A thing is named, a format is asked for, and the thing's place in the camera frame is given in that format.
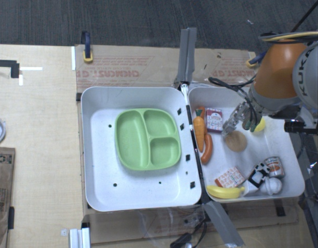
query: carrot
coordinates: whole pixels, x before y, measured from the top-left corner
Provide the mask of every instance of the carrot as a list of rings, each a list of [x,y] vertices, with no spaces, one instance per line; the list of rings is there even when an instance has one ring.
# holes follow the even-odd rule
[[[205,120],[205,112],[206,112],[205,107],[204,106],[199,106],[198,110],[202,110],[200,116]],[[205,122],[205,134],[206,133],[207,133],[207,126],[206,126],[206,122]]]
[[[195,133],[196,143],[198,145],[199,151],[203,151],[204,149],[204,140],[205,140],[205,121],[200,116],[202,110],[195,110],[196,117],[193,120],[193,127]]]
[[[205,134],[205,151],[202,154],[200,160],[203,164],[208,163],[211,154],[213,153],[213,140],[210,134]]]

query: white tray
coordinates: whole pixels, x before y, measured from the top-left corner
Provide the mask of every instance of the white tray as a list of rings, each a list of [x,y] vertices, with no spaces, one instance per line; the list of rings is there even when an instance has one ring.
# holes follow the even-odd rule
[[[244,100],[234,91],[218,87],[197,87],[189,91],[189,102],[192,116],[199,106],[211,107],[223,111],[225,122],[236,106]],[[284,120],[264,117],[266,127],[264,131],[251,133],[237,125],[247,138],[248,145],[243,152],[233,152],[228,149],[220,134],[211,133],[213,138],[213,155],[209,162],[202,166],[205,185],[215,184],[214,180],[227,169],[236,166],[247,178],[253,167],[259,162],[271,156],[279,156],[282,161],[285,177],[282,178],[282,191],[272,196],[264,195],[257,191],[253,195],[246,195],[236,199],[213,200],[227,203],[268,198],[296,197],[305,190],[305,181],[302,176],[299,163],[290,139],[290,135],[284,131]]]
[[[199,201],[199,173],[180,91],[170,87],[91,87],[83,92],[81,106],[85,192],[92,208],[117,211],[188,206]],[[133,171],[122,165],[115,147],[114,124],[120,112],[133,108],[157,108],[172,115],[181,143],[177,164],[149,171]]]

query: green plate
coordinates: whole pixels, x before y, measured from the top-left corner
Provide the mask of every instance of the green plate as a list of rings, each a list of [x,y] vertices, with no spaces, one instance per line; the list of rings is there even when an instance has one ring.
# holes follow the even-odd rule
[[[115,143],[120,161],[129,169],[168,168],[180,159],[180,139],[173,117],[154,108],[120,113],[115,121]]]

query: yellow lemon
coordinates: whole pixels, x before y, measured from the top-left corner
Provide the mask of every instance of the yellow lemon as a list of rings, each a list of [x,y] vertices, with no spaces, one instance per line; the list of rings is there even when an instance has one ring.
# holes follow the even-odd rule
[[[261,118],[260,123],[257,125],[257,127],[254,130],[254,132],[262,131],[265,126],[266,126],[266,121],[264,120],[264,118]]]

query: small box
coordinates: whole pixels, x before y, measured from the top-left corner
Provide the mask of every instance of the small box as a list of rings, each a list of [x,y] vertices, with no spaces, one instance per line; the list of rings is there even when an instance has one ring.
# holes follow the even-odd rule
[[[235,188],[245,181],[237,167],[228,169],[224,174],[215,179],[217,186],[222,188]]]
[[[205,123],[207,131],[221,133],[223,130],[222,110],[215,108],[206,108]]]

